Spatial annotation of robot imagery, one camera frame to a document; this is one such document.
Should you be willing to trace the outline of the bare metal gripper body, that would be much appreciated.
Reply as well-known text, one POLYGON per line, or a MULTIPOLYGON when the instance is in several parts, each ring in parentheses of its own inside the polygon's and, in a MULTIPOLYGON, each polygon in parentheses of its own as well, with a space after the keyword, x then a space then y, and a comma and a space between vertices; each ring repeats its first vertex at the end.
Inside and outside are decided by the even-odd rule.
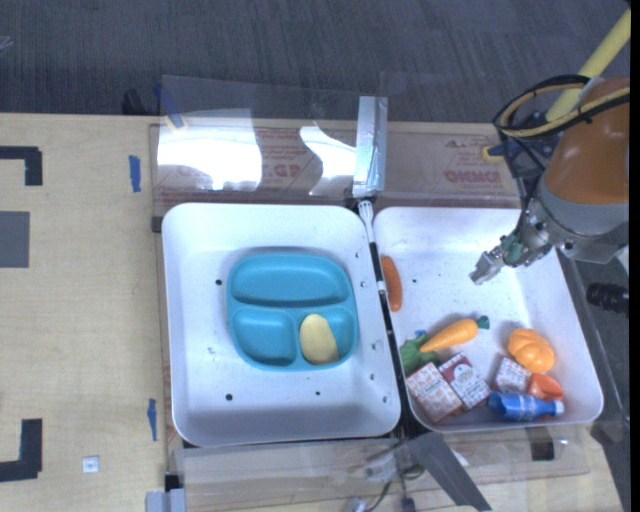
POLYGON ((547 221, 541 203, 536 198, 530 199, 516 227, 501 238, 502 260, 507 266, 528 267, 551 250, 547 221))

